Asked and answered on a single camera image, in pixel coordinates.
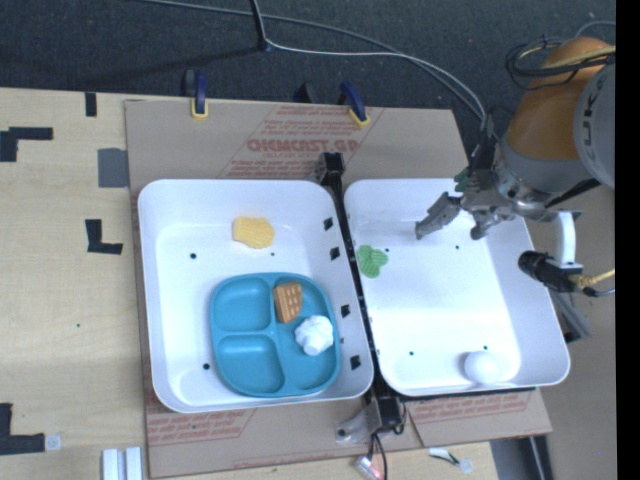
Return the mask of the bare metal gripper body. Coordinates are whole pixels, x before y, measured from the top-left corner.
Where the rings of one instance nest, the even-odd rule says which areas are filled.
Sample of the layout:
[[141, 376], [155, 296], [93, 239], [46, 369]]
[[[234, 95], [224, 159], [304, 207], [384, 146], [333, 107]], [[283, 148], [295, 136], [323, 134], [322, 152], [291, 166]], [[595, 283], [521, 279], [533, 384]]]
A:
[[514, 216], [541, 218], [547, 193], [532, 188], [507, 167], [465, 168], [459, 174], [460, 206], [477, 221], [511, 220]]

